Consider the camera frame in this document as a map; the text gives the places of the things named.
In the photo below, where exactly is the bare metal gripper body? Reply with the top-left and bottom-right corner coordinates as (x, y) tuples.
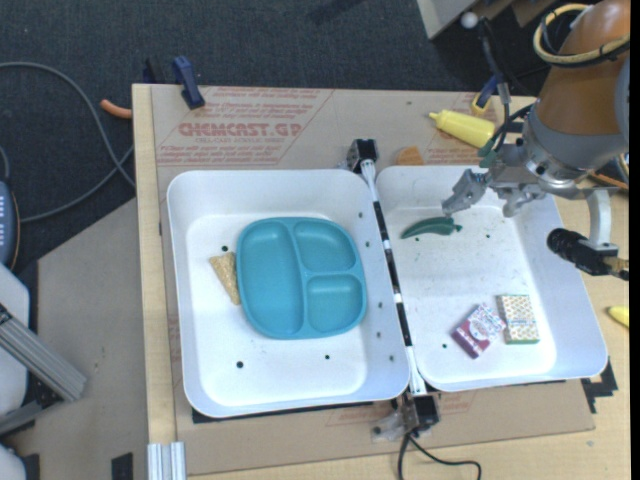
(485, 140), (601, 200)

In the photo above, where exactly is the green chili pepper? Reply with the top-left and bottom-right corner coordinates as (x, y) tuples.
(399, 216), (464, 241)

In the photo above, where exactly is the yellow squeeze bottle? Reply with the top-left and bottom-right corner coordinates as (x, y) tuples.
(428, 109), (497, 150)

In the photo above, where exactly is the white plastic tray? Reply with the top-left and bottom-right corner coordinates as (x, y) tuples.
(374, 164), (609, 393)
(166, 168), (412, 418)

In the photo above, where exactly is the thin black and white rod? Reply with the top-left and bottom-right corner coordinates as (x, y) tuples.
(361, 158), (426, 395)

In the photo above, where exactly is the purple and white packet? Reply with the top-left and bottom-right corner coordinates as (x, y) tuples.
(451, 303), (507, 360)

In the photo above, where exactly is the brown cardboard board red print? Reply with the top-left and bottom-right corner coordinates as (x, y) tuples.
(149, 85), (597, 477)

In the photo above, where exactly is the blue divided plate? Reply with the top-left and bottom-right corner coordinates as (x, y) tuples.
(235, 216), (369, 341)

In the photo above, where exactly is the yellow waffle biscuit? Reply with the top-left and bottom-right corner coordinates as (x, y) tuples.
(208, 251), (243, 306)

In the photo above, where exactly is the black cylinder on white bracket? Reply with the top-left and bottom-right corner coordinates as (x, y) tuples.
(546, 187), (622, 277)

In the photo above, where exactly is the black block with thin wires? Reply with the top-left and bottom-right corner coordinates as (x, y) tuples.
(346, 138), (380, 173)
(399, 393), (442, 432)

